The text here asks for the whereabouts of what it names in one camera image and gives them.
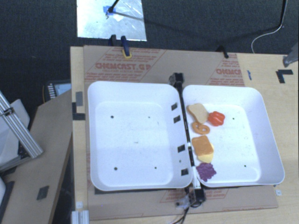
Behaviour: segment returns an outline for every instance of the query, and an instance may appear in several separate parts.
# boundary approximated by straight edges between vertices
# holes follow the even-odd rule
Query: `black tape mark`
[[[285,79],[283,75],[293,75],[292,70],[278,70],[276,71],[277,78],[279,80],[279,83],[283,84],[285,83]]]
[[[76,102],[72,102],[72,111],[73,111],[73,120],[85,120],[84,113],[77,113],[77,104]]]
[[[178,147],[178,153],[182,152],[182,151],[185,151],[186,148],[185,148],[185,144],[181,145]]]
[[[174,122],[174,123],[177,123],[177,122],[179,122],[180,120],[181,120],[181,116],[180,116],[180,115],[173,118],[173,122]]]
[[[171,106],[171,110],[175,110],[177,107],[178,107],[178,104],[175,103],[175,104],[173,104],[173,105]]]
[[[37,200],[41,200],[47,197],[48,194],[48,190],[49,190],[49,186],[45,186],[43,188],[40,188],[38,191],[38,195],[37,195]]]
[[[184,175],[187,175],[187,174],[189,174],[187,168],[181,170],[181,176],[184,176]]]

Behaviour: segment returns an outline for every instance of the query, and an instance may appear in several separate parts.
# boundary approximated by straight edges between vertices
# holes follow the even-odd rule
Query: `white tray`
[[[88,88],[88,108],[91,180],[95,187],[104,191],[163,189],[191,183],[184,121],[175,88],[98,81]]]
[[[202,103],[226,118],[207,134],[217,172],[192,173],[179,95],[167,84],[98,81],[88,89],[91,180],[104,191],[281,183],[285,173],[261,94],[248,87],[189,85],[185,106]],[[193,117],[186,112],[191,139]],[[193,152],[195,166],[200,164]]]
[[[226,117],[222,126],[210,127],[207,134],[214,146],[212,165],[217,172],[208,187],[232,187],[281,183],[285,172],[274,140],[261,94],[249,87],[189,85],[183,91],[185,106],[201,103],[208,112]],[[190,138],[198,137],[187,113]],[[200,161],[193,152],[195,165]]]

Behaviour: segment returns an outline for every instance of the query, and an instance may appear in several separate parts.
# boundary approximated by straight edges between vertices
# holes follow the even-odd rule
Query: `toy bread slice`
[[[214,152],[214,149],[206,135],[193,138],[192,145],[197,156],[203,156]]]
[[[200,103],[188,105],[187,111],[194,117],[196,122],[200,124],[204,124],[209,117],[209,112],[206,111],[205,107]]]
[[[214,158],[214,152],[212,152],[211,154],[197,156],[197,158],[202,162],[210,163],[210,162],[212,162],[212,160]]]

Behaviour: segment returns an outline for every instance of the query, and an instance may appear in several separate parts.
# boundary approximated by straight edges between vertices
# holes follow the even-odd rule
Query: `cardboard sheet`
[[[97,80],[144,83],[168,83],[174,72],[183,72],[189,84],[244,86],[236,54],[224,58],[216,52],[186,52],[161,49],[131,48],[132,59],[122,56],[121,48],[85,46],[84,66],[85,92]],[[90,153],[87,99],[86,113],[86,161],[88,210],[90,220],[149,217],[181,214],[175,202],[185,196],[183,189],[102,192],[90,181]],[[278,207],[272,186],[254,186],[225,189],[206,189],[206,201],[190,213],[252,210]]]

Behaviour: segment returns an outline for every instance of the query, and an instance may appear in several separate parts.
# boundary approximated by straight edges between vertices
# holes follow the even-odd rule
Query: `black cable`
[[[193,204],[193,205],[191,205],[190,207],[192,207],[192,208],[198,208],[201,204],[202,204],[202,203],[199,203],[199,204]]]
[[[269,33],[266,33],[266,34],[262,34],[262,35],[256,37],[256,38],[252,41],[252,43],[251,43],[251,50],[252,50],[252,53],[255,53],[254,50],[253,50],[253,43],[254,43],[257,39],[259,39],[259,38],[261,38],[261,37],[263,37],[263,36],[266,36],[266,35],[274,34],[274,33],[278,32],[278,31],[283,27],[283,22],[284,22],[284,18],[285,18],[285,10],[286,10],[286,5],[287,5],[287,3],[288,3],[288,0],[283,0],[282,10],[281,10],[281,15],[280,15],[280,22],[279,22],[279,25],[277,26],[277,29],[276,29],[275,31],[273,31],[273,32],[269,32]]]
[[[183,222],[185,221],[185,218],[186,218],[186,215],[187,215],[187,212],[188,212],[189,208],[187,208],[183,214],[183,216],[177,220],[176,222],[174,223],[171,223],[171,224],[177,224],[177,223],[180,223],[180,224],[183,224]]]

